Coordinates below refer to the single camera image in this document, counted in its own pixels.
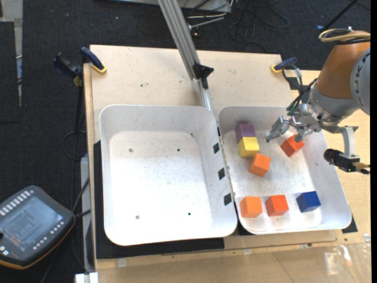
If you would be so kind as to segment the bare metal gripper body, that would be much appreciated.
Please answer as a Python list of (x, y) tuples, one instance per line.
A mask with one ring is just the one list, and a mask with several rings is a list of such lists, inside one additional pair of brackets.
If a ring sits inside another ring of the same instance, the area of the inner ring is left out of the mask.
[(289, 124), (296, 130), (322, 130), (323, 108), (318, 102), (310, 98), (307, 103), (294, 103), (289, 111)]

